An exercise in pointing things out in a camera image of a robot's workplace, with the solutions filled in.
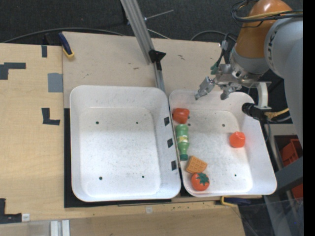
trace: robotic arm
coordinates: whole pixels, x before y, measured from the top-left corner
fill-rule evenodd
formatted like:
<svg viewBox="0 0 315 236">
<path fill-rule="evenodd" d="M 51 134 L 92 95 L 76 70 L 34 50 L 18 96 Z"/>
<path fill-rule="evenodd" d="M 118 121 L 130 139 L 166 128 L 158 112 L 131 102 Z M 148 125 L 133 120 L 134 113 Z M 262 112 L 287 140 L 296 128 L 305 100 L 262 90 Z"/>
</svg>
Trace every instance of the robotic arm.
<svg viewBox="0 0 315 236">
<path fill-rule="evenodd" d="M 237 11 L 254 2 L 245 18 Z M 243 112 L 257 119 L 265 117 L 268 107 L 267 84 L 259 78 L 269 69 L 284 79 L 286 101 L 292 122 L 303 146 L 303 11 L 292 10 L 281 0 L 246 0 L 234 5 L 234 19 L 243 22 L 228 64 L 215 64 L 214 79 L 200 85 L 195 99 L 209 93 L 218 85 L 223 93 L 221 100 L 244 87 L 257 88 L 258 105 L 246 103 Z"/>
</svg>

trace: bottle label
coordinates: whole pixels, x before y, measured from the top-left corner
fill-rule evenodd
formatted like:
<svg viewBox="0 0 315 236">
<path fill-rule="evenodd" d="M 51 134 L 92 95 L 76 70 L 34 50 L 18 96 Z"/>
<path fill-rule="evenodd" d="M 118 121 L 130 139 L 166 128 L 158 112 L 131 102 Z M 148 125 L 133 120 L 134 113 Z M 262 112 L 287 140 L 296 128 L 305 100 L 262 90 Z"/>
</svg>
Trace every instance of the bottle label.
<svg viewBox="0 0 315 236">
<path fill-rule="evenodd" d="M 179 136 L 177 137 L 177 142 L 178 143 L 188 143 L 188 136 Z"/>
</svg>

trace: wooden table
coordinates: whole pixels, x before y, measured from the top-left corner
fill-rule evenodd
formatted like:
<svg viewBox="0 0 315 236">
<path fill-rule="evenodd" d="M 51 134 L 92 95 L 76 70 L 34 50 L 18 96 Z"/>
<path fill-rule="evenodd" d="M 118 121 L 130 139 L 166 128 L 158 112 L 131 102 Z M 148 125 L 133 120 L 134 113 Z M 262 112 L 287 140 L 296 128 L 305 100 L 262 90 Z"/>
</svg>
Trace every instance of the wooden table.
<svg viewBox="0 0 315 236">
<path fill-rule="evenodd" d="M 71 77 L 71 69 L 77 67 L 77 70 L 81 71 L 82 67 L 86 67 L 86 64 L 82 63 L 83 60 L 91 64 L 91 60 L 94 59 L 95 71 L 100 66 L 105 70 L 111 70 L 112 64 L 116 60 L 117 76 L 112 72 L 111 79 L 102 80 L 101 85 L 126 85 L 125 80 L 129 83 L 126 86 L 134 84 L 155 86 L 154 77 L 152 77 L 154 72 L 153 70 L 145 71 L 148 65 L 141 57 L 142 53 L 134 37 L 119 37 L 120 44 L 128 42 L 125 44 L 127 46 L 125 52 L 117 54 L 125 59 L 109 60 L 108 57 L 115 55 L 108 55 L 107 63 L 102 64 L 104 57 L 95 61 L 95 55 L 88 55 L 88 58 L 85 59 L 81 52 L 87 51 L 87 47 L 76 48 L 80 45 L 80 41 L 86 41 L 83 33 L 66 32 L 65 35 L 76 53 L 75 61 L 68 60 L 59 46 L 47 46 L 47 57 L 42 57 L 42 47 L 39 45 L 0 44 L 0 65 L 5 62 L 26 63 L 26 69 L 9 69 L 8 79 L 0 80 L 0 198 L 6 198 L 5 213 L 29 213 L 31 221 L 81 219 L 79 223 L 81 224 L 84 221 L 87 222 L 86 218 L 98 217 L 98 220 L 94 220 L 94 223 L 97 224 L 101 220 L 100 217 L 109 219 L 111 216 L 112 219 L 112 216 L 117 216 L 118 220 L 126 219 L 129 223 L 131 221 L 141 223 L 143 218 L 149 216 L 147 214 L 149 207 L 153 214 L 150 214 L 152 217 L 147 217 L 148 223 L 154 223 L 156 219 L 150 219 L 156 216 L 156 221 L 159 221 L 161 225 L 166 223 L 169 228 L 173 228 L 174 225 L 167 222 L 171 219 L 184 228 L 185 223 L 179 221 L 181 216 L 190 218 L 191 221 L 198 217 L 198 221 L 209 223 L 209 226 L 220 221 L 222 228 L 216 227 L 218 232 L 244 235 L 237 207 L 216 205 L 214 200 L 217 200 L 218 197 L 199 199 L 178 196 L 172 199 L 171 203 L 163 204 L 63 207 L 63 110 L 67 107 L 67 94 L 72 87 L 82 82 L 84 76 L 89 77 L 85 84 L 98 83 L 97 80 L 93 80 L 93 76 L 86 76 L 87 73 L 77 73 Z M 111 47 L 111 42 L 115 42 L 117 36 L 96 35 L 89 34 L 89 38 L 106 39 L 107 49 L 115 52 L 115 48 Z M 204 77 L 209 74 L 210 66 L 217 60 L 221 51 L 216 43 L 166 39 L 153 39 L 153 42 L 158 51 L 167 53 L 162 60 L 167 94 L 174 89 L 181 88 L 197 90 Z M 129 48 L 134 49 L 133 55 L 128 54 Z M 104 48 L 98 50 L 98 57 L 102 51 Z M 122 62 L 126 64 L 122 70 L 127 69 L 127 73 L 129 73 L 126 79 L 121 79 L 122 71 L 119 64 Z M 48 74 L 50 73 L 63 74 L 64 93 L 48 91 Z M 60 124 L 43 124 L 42 108 L 49 108 L 50 119 L 59 119 Z M 231 225 L 230 231 L 224 227 L 225 223 Z M 9 225 L 4 225 L 2 228 L 5 227 L 12 228 Z"/>
</svg>

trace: green bottle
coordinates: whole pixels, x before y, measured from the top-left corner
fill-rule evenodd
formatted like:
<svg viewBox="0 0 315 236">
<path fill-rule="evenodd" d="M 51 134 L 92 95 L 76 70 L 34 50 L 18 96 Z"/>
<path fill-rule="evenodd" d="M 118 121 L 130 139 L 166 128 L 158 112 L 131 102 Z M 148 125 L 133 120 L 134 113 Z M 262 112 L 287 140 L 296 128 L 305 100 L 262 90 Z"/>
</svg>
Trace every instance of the green bottle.
<svg viewBox="0 0 315 236">
<path fill-rule="evenodd" d="M 189 139 L 188 139 L 188 126 L 186 124 L 179 124 L 176 126 L 176 141 L 177 147 L 180 152 L 180 160 L 187 161 L 187 149 L 189 147 Z"/>
</svg>

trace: empty white tray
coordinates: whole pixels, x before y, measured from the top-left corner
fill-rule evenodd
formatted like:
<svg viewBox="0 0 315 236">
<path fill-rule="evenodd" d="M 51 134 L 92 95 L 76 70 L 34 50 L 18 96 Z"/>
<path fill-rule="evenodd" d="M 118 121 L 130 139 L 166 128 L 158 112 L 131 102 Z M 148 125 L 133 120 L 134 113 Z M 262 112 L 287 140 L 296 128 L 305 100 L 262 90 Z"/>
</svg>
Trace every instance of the empty white tray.
<svg viewBox="0 0 315 236">
<path fill-rule="evenodd" d="M 234 92 L 221 100 L 221 92 L 212 91 L 195 100 L 195 93 L 176 90 L 169 97 L 171 112 L 175 108 L 190 110 L 187 154 L 208 163 L 204 173 L 210 186 L 205 191 L 196 191 L 190 182 L 192 174 L 185 171 L 188 161 L 180 162 L 185 189 L 196 197 L 272 194 L 277 181 L 260 123 L 242 112 L 242 105 L 253 103 L 252 98 Z M 246 136 L 242 148 L 229 144 L 229 136 L 235 131 Z"/>
<path fill-rule="evenodd" d="M 158 88 L 70 94 L 72 190 L 85 202 L 170 199 L 181 188 L 168 100 Z"/>
</svg>

